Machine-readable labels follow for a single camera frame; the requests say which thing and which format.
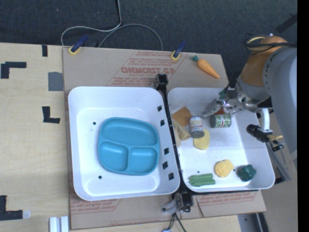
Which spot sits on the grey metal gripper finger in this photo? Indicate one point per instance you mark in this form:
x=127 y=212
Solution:
x=212 y=109
x=233 y=110

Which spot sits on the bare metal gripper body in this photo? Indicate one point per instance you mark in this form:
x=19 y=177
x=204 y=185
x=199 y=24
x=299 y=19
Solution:
x=237 y=100

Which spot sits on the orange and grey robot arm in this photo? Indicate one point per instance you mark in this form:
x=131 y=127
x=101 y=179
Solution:
x=280 y=81

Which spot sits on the small red item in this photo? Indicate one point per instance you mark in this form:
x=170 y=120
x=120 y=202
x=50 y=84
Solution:
x=220 y=111

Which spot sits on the green and white can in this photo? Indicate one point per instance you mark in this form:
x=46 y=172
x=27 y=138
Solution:
x=220 y=121

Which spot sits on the white and orange can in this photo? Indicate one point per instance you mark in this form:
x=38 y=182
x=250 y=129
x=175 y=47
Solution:
x=196 y=127

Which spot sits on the orange flat slice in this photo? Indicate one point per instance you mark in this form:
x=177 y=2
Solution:
x=181 y=116

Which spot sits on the yellow flat slice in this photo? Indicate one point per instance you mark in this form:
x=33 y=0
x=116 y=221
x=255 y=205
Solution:
x=202 y=141

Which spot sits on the white plastic tray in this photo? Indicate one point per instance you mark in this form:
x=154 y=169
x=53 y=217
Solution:
x=84 y=141
x=231 y=149

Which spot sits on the beige ribbed cone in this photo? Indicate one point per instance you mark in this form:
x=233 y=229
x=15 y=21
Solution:
x=182 y=132

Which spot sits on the orange carrot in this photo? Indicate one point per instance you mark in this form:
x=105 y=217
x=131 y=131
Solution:
x=207 y=68

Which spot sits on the thin black and white rod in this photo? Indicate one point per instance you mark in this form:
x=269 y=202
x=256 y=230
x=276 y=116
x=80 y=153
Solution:
x=172 y=127

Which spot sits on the yellow corn cob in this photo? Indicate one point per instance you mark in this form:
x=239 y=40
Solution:
x=223 y=168

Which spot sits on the green bean bundle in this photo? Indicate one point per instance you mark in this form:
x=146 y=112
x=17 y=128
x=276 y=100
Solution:
x=202 y=180

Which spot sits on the blue divided plate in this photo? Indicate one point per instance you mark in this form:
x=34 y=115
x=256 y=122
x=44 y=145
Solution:
x=128 y=146

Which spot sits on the brown cardboard board red print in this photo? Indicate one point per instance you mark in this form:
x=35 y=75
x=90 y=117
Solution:
x=96 y=69

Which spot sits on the black cylinder on white bracket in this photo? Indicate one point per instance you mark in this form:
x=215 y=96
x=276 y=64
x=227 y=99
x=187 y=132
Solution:
x=259 y=132

